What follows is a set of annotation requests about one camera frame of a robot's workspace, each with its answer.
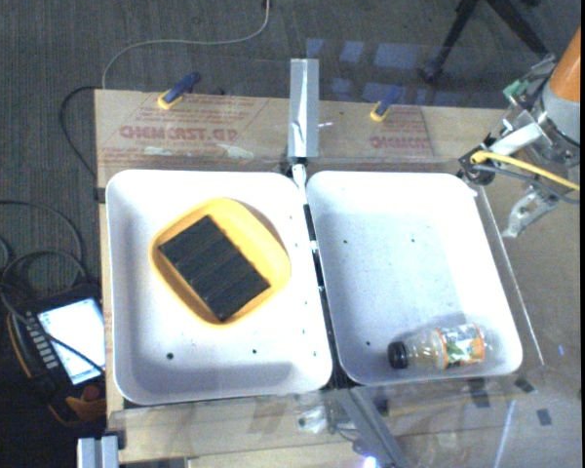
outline black bristle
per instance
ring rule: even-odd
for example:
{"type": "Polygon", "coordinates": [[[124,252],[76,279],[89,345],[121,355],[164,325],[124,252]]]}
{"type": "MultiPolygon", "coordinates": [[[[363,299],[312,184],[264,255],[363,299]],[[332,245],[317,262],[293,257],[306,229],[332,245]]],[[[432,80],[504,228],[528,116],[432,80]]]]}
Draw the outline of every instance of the black bristle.
{"type": "Polygon", "coordinates": [[[159,249],[221,322],[270,286],[209,216],[159,249]]]}

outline bottle label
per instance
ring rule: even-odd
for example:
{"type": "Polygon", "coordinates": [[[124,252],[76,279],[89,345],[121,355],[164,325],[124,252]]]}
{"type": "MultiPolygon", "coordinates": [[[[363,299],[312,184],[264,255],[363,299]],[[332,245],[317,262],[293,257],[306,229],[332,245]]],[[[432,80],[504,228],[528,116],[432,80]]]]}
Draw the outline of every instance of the bottle label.
{"type": "Polygon", "coordinates": [[[436,330],[444,346],[444,369],[482,362],[486,357],[484,339],[474,324],[436,330]]]}

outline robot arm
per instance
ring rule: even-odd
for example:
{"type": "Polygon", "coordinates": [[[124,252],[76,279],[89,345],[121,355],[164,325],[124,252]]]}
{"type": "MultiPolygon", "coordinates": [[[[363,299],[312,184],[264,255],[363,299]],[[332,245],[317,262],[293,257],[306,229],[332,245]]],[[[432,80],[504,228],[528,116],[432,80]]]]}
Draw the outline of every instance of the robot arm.
{"type": "Polygon", "coordinates": [[[505,237],[517,237],[561,201],[578,203],[570,193],[580,190],[580,43],[579,27],[558,63],[549,55],[507,87],[510,106],[500,123],[459,160],[460,175],[480,185],[498,174],[528,182],[505,237]]]}

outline lit screen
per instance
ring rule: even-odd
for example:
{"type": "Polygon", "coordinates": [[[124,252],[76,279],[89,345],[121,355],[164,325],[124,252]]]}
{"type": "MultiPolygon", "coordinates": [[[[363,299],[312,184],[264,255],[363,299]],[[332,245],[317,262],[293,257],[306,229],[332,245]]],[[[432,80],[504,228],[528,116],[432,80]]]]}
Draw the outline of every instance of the lit screen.
{"type": "MultiPolygon", "coordinates": [[[[37,317],[47,334],[69,345],[103,368],[104,321],[98,305],[92,298],[40,312],[37,317]]],[[[99,376],[99,371],[87,361],[54,341],[52,344],[74,385],[99,376]]]]}

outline gray carpet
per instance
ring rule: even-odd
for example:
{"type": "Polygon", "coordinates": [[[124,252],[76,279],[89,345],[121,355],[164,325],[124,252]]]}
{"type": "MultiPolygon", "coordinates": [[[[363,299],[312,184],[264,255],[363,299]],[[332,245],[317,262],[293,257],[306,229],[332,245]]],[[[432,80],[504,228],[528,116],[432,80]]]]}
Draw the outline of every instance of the gray carpet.
{"type": "MultiPolygon", "coordinates": [[[[543,0],[534,8],[514,1],[551,52],[560,56],[580,25],[581,0],[543,0]]],[[[415,74],[415,66],[442,44],[458,2],[271,0],[269,22],[255,38],[216,46],[136,47],[110,64],[105,83],[109,89],[158,92],[199,70],[204,80],[196,92],[284,98],[289,60],[312,57],[321,61],[324,99],[370,101],[381,85],[398,84],[401,103],[502,107],[500,90],[538,56],[485,3],[468,23],[441,79],[429,86],[415,74]],[[404,60],[408,67],[403,67],[404,60]]],[[[0,200],[34,202],[64,214],[79,231],[83,263],[97,279],[95,180],[63,136],[63,101],[80,87],[101,87],[104,69],[133,44],[252,35],[264,22],[262,4],[0,0],[0,200]]],[[[91,90],[70,99],[64,122],[73,144],[95,168],[91,90]]],[[[0,236],[13,257],[47,249],[77,253],[64,220],[26,206],[0,205],[0,236]]],[[[31,267],[30,276],[33,288],[43,293],[64,286],[73,273],[72,264],[49,255],[31,267]]],[[[65,432],[34,399],[28,400],[5,338],[2,334],[0,466],[70,466],[74,439],[82,432],[65,432]],[[49,451],[56,463],[48,458],[49,451]]]]}

